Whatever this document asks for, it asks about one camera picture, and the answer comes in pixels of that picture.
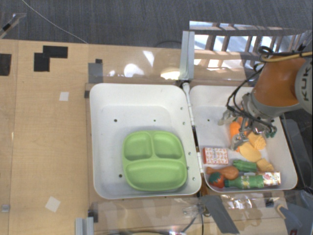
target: wooden surface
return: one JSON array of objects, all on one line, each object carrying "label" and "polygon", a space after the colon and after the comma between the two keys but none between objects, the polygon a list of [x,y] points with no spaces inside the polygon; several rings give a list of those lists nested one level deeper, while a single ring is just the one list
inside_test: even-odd
[{"label": "wooden surface", "polygon": [[[34,72],[34,53],[42,52],[43,45],[67,46],[68,58],[51,59],[50,72]],[[95,234],[189,223],[182,209],[196,198],[107,201],[96,194],[84,98],[88,63],[95,59],[103,60],[105,82],[171,84],[160,74],[178,70],[179,50],[1,40],[0,53],[5,51],[12,54],[12,72],[0,77],[0,203],[10,204],[11,210],[0,213],[0,235],[74,234],[75,218],[86,218],[92,203],[99,210]],[[69,92],[68,101],[59,101],[61,92]],[[51,196],[61,201],[56,212],[45,208]],[[250,212],[229,212],[243,234],[272,234],[274,224],[275,234],[285,233],[275,209],[263,204]],[[206,231],[219,234],[212,218],[205,222]],[[188,231],[200,234],[200,220]]]}]

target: green plate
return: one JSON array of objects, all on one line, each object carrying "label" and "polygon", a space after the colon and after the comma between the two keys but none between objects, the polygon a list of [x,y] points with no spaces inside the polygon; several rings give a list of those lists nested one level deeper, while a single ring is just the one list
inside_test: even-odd
[{"label": "green plate", "polygon": [[128,184],[143,191],[181,187],[187,165],[177,136],[165,131],[138,131],[124,139],[123,169]]}]

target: gray carpet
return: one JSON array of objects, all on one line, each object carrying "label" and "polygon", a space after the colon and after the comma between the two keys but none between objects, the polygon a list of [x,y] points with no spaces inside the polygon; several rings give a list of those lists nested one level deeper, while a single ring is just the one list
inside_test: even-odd
[{"label": "gray carpet", "polygon": [[[88,43],[154,47],[180,41],[189,21],[312,29],[313,0],[25,0]],[[80,42],[39,17],[21,0],[0,0],[0,24],[26,12],[6,38]],[[169,47],[179,47],[168,42]]]}]

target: green bottle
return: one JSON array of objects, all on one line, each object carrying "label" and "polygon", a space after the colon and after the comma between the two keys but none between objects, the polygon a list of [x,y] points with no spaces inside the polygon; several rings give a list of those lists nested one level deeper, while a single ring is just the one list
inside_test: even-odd
[{"label": "green bottle", "polygon": [[225,187],[237,187],[239,189],[263,188],[263,176],[241,176],[234,180],[225,180]]}]

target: white square marker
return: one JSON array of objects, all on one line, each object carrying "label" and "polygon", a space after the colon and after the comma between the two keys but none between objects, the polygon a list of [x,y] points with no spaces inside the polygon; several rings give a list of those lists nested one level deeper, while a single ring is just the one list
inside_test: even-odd
[{"label": "white square marker", "polygon": [[59,101],[68,101],[69,92],[61,92]]},{"label": "white square marker", "polygon": [[50,197],[45,207],[52,212],[56,212],[59,208],[60,203],[60,200],[57,200],[54,197]]}]

